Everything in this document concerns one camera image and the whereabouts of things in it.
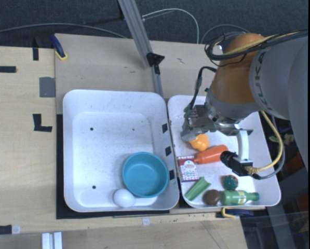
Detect red printed carton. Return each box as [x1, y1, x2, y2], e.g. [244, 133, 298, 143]
[176, 155, 200, 183]

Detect orange bottle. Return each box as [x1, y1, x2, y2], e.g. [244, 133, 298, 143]
[193, 144, 230, 165]

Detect green toy celery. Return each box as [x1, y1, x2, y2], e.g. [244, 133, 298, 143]
[184, 176, 212, 202]

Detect brown round toy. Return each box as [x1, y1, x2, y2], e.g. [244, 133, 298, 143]
[203, 189, 221, 206]

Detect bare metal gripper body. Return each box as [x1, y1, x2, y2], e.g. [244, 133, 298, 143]
[187, 104, 240, 137]

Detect white egg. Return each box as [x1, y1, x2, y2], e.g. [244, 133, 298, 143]
[113, 188, 137, 208]

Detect green bottle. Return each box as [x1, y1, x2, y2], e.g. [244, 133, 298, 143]
[219, 189, 261, 205]

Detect white plastic tray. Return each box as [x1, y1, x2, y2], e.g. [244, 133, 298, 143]
[62, 89, 180, 213]
[167, 94, 282, 210]

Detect blue bowl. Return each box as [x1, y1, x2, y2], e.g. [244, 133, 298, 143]
[122, 151, 170, 199]

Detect orange toy pepper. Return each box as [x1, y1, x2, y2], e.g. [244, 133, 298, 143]
[188, 133, 210, 151]

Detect flat brown board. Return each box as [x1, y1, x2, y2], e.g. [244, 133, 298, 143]
[54, 33, 267, 219]

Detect black cylinder on white bracket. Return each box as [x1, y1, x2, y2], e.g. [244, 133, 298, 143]
[220, 124, 254, 177]

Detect green and orange round toy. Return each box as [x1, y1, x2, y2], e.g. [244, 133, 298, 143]
[223, 174, 239, 191]

